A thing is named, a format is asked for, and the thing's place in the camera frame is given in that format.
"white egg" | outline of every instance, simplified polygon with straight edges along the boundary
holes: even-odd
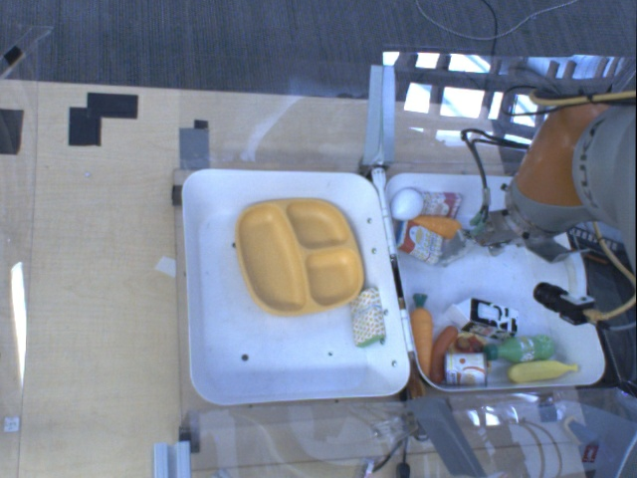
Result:
[[[407,221],[422,211],[424,200],[416,189],[406,187],[398,191],[391,199],[391,215],[394,219]]]

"wooden surface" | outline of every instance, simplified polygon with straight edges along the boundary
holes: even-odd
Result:
[[[0,93],[0,107],[25,107],[23,150],[0,156],[0,195],[5,204],[26,196],[22,213],[2,213],[0,237],[19,230],[21,240],[0,257],[5,267],[0,288],[6,292],[7,264],[25,257],[29,341],[21,432],[0,438],[0,476],[16,476],[18,469],[24,478],[150,476],[152,445],[176,441],[188,408],[215,412],[196,398],[187,362],[180,363],[186,336],[179,333],[184,313],[177,311],[183,300],[177,302],[175,278],[155,269],[162,257],[176,257],[170,193],[179,166],[179,128],[208,120],[217,166],[354,171],[362,154],[366,103],[80,85],[21,87],[22,96],[13,91],[10,101]],[[100,147],[69,146],[69,107],[85,107],[88,92],[138,95],[138,118],[103,119]],[[413,122],[414,116],[397,116],[397,128]],[[400,146],[421,153],[417,141]],[[438,151],[448,166],[470,162],[464,149],[435,140],[426,147]],[[427,154],[427,160],[434,157]],[[10,191],[7,182],[16,180],[24,182]],[[6,371],[15,359],[9,350],[13,343],[4,345],[12,342],[6,296],[2,303],[0,414],[6,416],[20,409],[21,390],[15,373]],[[4,394],[5,384],[14,393]],[[279,418],[272,424],[273,433],[289,432]],[[216,440],[214,429],[207,435]],[[257,435],[242,435],[230,444],[251,451]],[[434,467],[425,469],[447,476],[430,444],[418,451],[430,455],[426,466]],[[358,452],[352,456],[357,460]],[[325,476],[325,470],[351,476],[356,460],[231,469],[231,476]],[[394,468],[388,467],[386,476]],[[208,469],[195,476],[210,474]]]

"yellow divided plate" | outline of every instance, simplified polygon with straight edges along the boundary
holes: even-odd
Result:
[[[255,303],[276,315],[329,310],[362,289],[358,247],[342,213],[314,198],[245,209],[235,228],[243,278]]]

